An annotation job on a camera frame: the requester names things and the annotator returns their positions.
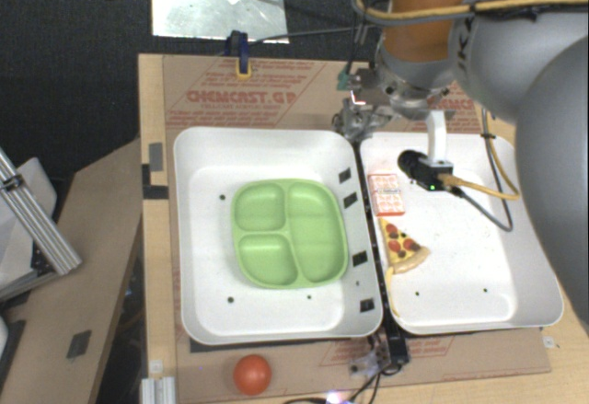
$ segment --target small box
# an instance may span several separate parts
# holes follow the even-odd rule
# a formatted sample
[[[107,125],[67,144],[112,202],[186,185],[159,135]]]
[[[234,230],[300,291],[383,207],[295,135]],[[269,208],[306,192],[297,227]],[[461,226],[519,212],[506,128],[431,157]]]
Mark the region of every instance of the small box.
[[[394,173],[375,173],[368,175],[368,189],[372,209],[377,216],[399,216],[405,213],[397,175]]]

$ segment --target wire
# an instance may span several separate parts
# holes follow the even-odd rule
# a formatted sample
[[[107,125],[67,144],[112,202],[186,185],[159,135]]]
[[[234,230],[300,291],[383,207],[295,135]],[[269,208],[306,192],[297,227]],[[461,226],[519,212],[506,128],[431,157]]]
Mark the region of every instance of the wire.
[[[474,201],[472,198],[470,198],[470,196],[468,196],[461,189],[459,189],[457,187],[453,187],[450,189],[450,192],[453,195],[457,196],[458,198],[462,198],[462,199],[466,200],[467,202],[469,202],[470,204],[472,204],[475,208],[477,208],[480,211],[481,214],[483,214],[487,219],[489,219],[492,223],[494,223],[501,230],[503,230],[505,232],[511,232],[514,230],[514,225],[512,223],[511,215],[508,216],[509,224],[504,225],[501,223],[501,221],[499,221],[495,216],[493,216],[491,213],[489,213],[480,204],[478,204],[476,201]]]
[[[380,378],[381,378],[381,376],[382,376],[382,373],[379,373],[376,376],[375,389],[372,392],[372,396],[370,397],[370,400],[368,401],[368,404],[373,404],[375,402],[376,393],[378,392],[378,386],[380,385]]]
[[[401,368],[402,368],[402,366],[398,366],[398,367],[397,367],[397,369],[395,369],[395,370],[392,370],[392,371],[387,371],[387,369],[385,368],[385,369],[384,369],[384,370],[381,372],[381,374],[382,374],[382,375],[384,375],[384,376],[394,376],[394,375],[396,375],[397,373],[400,373],[400,371],[401,371]]]
[[[505,180],[505,183],[507,183],[509,188],[511,188],[514,193],[519,194],[519,191],[517,190],[515,185],[512,183],[510,178],[507,176],[507,173],[505,172],[505,169],[503,168],[501,160],[497,156],[497,150],[495,149],[495,143],[493,142],[494,136],[492,136],[492,134],[489,134],[489,117],[491,116],[491,114],[487,110],[485,110],[484,108],[481,109],[480,112],[481,112],[481,116],[482,116],[483,133],[485,134],[485,145],[487,146],[488,151],[491,151],[492,161],[494,161],[495,165],[497,165],[497,169],[499,170],[499,173],[501,173],[501,176],[503,177],[503,179]],[[497,186],[501,190],[501,182],[497,179],[495,181],[497,182]]]
[[[379,26],[400,26],[446,19],[469,17],[531,6],[587,6],[589,0],[484,0],[473,4],[442,6],[406,12],[386,12],[366,6],[364,0],[352,0],[352,8],[367,21]]]
[[[353,402],[358,396],[365,392],[366,389],[372,385],[375,380],[380,376],[380,372],[373,375],[368,381],[364,383],[362,387],[360,387],[355,393],[353,393],[347,400]]]
[[[519,200],[519,193],[511,194],[511,193],[503,193],[502,191],[493,190],[491,188],[484,187],[477,183],[473,183],[472,181],[467,181],[465,179],[461,179],[454,175],[450,175],[449,173],[440,173],[438,175],[438,179],[442,181],[444,186],[446,187],[465,187],[471,188],[472,190],[481,191],[485,194],[490,196],[494,196],[495,198],[500,198],[501,200],[507,200],[510,202],[514,202]]]
[[[300,32],[290,32],[287,34],[277,34],[276,36],[269,36],[268,38],[262,38],[260,40],[254,40],[250,42],[250,46],[255,46],[258,44],[264,43],[266,40],[283,40],[286,38],[300,38],[303,36],[317,36],[321,34],[336,34],[336,33],[343,33],[343,32],[350,32],[353,31],[355,27],[351,28],[330,28],[330,29],[315,29],[312,31],[300,31]]]
[[[325,398],[300,398],[286,400],[283,404],[295,404],[297,402],[310,402],[311,404],[326,404]]]
[[[357,15],[354,13],[353,14],[353,19],[352,19],[352,32],[351,32],[351,38],[352,38],[352,42],[350,43],[350,57],[348,58],[348,62],[346,63],[345,66],[345,72],[347,75],[350,74],[350,71],[352,70],[352,64],[353,64],[353,59],[356,56],[356,22],[357,22]]]
[[[123,322],[122,324],[120,324],[117,327],[117,330],[116,330],[117,337],[119,335],[121,335],[123,332],[127,331],[128,329],[130,329],[137,322],[139,322],[139,320],[141,320],[143,318],[143,316],[144,316],[144,311],[143,311],[143,309],[140,309],[138,312],[135,313],[135,315],[133,317],[131,317],[126,322]]]
[[[482,120],[482,130],[485,134],[489,134],[489,113],[484,108],[481,108],[480,115]],[[491,171],[493,174],[493,178],[495,179],[497,189],[499,191],[502,191],[501,180],[499,179],[499,176],[497,175],[497,170],[495,169],[495,162],[497,163],[497,166],[500,166],[501,162],[499,161],[499,157],[497,157],[497,152],[494,150],[495,144],[493,143],[492,138],[485,138],[485,149],[487,150],[487,158],[489,159],[489,165],[491,166]],[[509,187],[512,188],[512,190],[517,191],[513,183],[507,177],[507,174],[504,171],[502,171],[501,173],[502,176],[505,178],[505,181],[507,181]],[[507,232],[511,232],[514,228],[514,222],[512,220],[512,215],[509,211],[509,206],[507,206],[507,202],[505,202],[505,200],[501,200],[501,203],[503,205],[503,210],[505,211],[505,216],[507,217],[507,223],[509,225],[509,230]]]

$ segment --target black cable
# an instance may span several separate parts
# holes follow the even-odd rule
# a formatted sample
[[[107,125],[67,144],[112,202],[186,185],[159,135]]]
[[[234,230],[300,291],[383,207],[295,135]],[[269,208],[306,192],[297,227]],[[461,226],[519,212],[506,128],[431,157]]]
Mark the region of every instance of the black cable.
[[[370,351],[374,350],[376,348],[376,340],[378,340],[378,332],[375,332],[374,334],[369,335],[368,337],[366,337],[366,340],[368,341],[368,345],[370,345]]]
[[[380,385],[380,377],[382,376],[382,373],[379,373],[376,376],[376,381],[375,381],[375,389],[372,392],[372,396],[370,397],[370,400],[368,401],[368,404],[373,404],[375,402],[376,399],[376,393],[378,392],[378,385]]]
[[[392,370],[392,371],[387,371],[387,369],[385,368],[383,371],[381,371],[381,375],[383,376],[394,376],[397,373],[400,373],[402,366],[398,366],[396,369]]]
[[[313,30],[313,31],[290,32],[290,33],[287,33],[287,34],[278,34],[276,36],[269,36],[268,38],[262,38],[260,40],[254,40],[253,42],[250,42],[249,45],[250,46],[255,46],[257,44],[262,44],[266,40],[282,40],[282,39],[285,39],[285,38],[300,38],[300,37],[303,37],[303,36],[318,36],[318,35],[321,35],[321,34],[336,34],[336,33],[348,32],[350,30],[353,31],[353,27],[352,28],[316,29],[316,30]]]
[[[358,396],[360,396],[362,393],[364,393],[365,390],[367,388],[369,388],[370,385],[372,385],[379,376],[380,376],[380,372],[376,373],[376,375],[372,376],[368,381],[366,381],[364,383],[364,385],[362,387],[360,387],[355,393],[353,393],[347,400],[349,400],[350,402],[353,402]]]
[[[484,108],[480,111],[482,117],[482,130],[485,135],[489,134],[489,124],[487,124],[487,110]],[[491,151],[491,141],[489,137],[485,137],[485,149],[487,151],[487,158],[489,159],[489,165],[491,166],[491,172],[493,174],[493,178],[495,179],[495,184],[497,185],[497,190],[503,193],[503,187],[501,185],[501,180],[499,178],[499,174],[497,173],[497,167],[495,166],[495,161],[493,159],[493,154]],[[501,200],[503,205],[503,210],[505,211],[505,216],[507,216],[507,224],[509,225],[508,229],[503,229],[505,232],[512,232],[514,230],[514,221],[512,219],[512,214],[509,211],[509,206],[507,205],[506,200]]]
[[[357,16],[354,13],[353,18],[352,18],[352,32],[351,32],[352,41],[350,42],[350,57],[348,58],[348,62],[346,63],[346,66],[344,67],[345,73],[347,75],[349,75],[350,71],[352,70],[353,59],[356,56],[356,22],[357,21],[358,21]]]
[[[503,230],[505,232],[511,232],[513,230],[514,227],[512,225],[503,225],[501,223],[501,221],[499,221],[495,216],[493,216],[491,213],[489,213],[485,208],[483,208],[480,204],[478,204],[476,201],[474,201],[472,198],[470,198],[470,196],[468,196],[465,192],[463,192],[458,187],[451,187],[449,189],[449,191],[453,195],[457,196],[458,198],[462,198],[463,200],[472,204],[475,208],[477,208],[480,211],[481,214],[484,214],[484,216],[487,219],[489,219],[492,223],[494,223],[501,230]]]
[[[310,402],[311,404],[326,404],[327,401],[324,398],[300,398],[286,400],[283,404],[296,404],[297,402]]]

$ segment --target cardboard sheet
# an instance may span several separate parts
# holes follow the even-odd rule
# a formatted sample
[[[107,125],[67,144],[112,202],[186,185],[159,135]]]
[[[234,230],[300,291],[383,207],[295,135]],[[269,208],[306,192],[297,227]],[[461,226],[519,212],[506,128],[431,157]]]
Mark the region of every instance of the cardboard sheet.
[[[156,56],[145,56],[143,63],[146,70],[149,67],[150,78],[145,81],[142,98],[163,105],[158,113],[153,103],[145,104],[145,115],[153,112],[155,117],[145,116],[142,134],[149,137],[149,141],[143,141],[144,163],[148,162],[146,147],[150,144],[162,144],[167,154],[163,173],[152,175],[164,175],[169,187],[169,200],[161,203],[167,203],[170,214],[169,281],[174,297],[176,362],[170,362],[168,370],[177,377],[179,402],[235,402],[246,398],[238,394],[231,375],[237,361],[249,353],[262,354],[271,363],[272,382],[262,397],[361,386],[361,377],[350,376],[349,362],[368,352],[366,339],[209,348],[189,339],[179,314],[178,217],[172,157],[175,138],[183,129],[195,125],[329,129],[333,114],[347,97],[345,92],[335,89],[343,63],[252,59],[254,75],[246,81],[236,79],[232,58],[167,55],[158,60]],[[479,131],[476,107],[458,87],[451,88],[451,94],[440,107],[456,111],[449,123],[450,132]],[[385,129],[425,131],[426,128],[422,122],[397,120]],[[153,207],[154,202],[150,202],[147,211],[151,212]],[[401,374],[383,379],[382,387],[550,370],[538,329],[421,337],[410,339],[409,347],[410,364]],[[150,354],[149,358],[151,361],[158,356]],[[161,370],[151,375],[160,376]]]

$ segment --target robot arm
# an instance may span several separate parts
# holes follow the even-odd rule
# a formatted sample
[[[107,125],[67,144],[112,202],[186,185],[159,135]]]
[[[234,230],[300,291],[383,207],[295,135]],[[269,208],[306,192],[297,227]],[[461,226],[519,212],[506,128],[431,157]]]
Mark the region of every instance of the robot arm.
[[[335,126],[358,141],[393,118],[425,120],[431,103],[457,80],[481,106],[516,126],[526,209],[577,314],[589,321],[587,0],[577,6],[536,0],[472,13],[478,5],[492,9],[493,1],[392,0],[393,14],[417,17],[399,23],[387,19],[390,13],[361,10],[384,27],[383,37],[375,68],[352,79],[352,98]],[[352,2],[359,11],[358,0]],[[457,7],[445,15],[452,20],[411,13],[462,2],[469,4],[466,12]]]

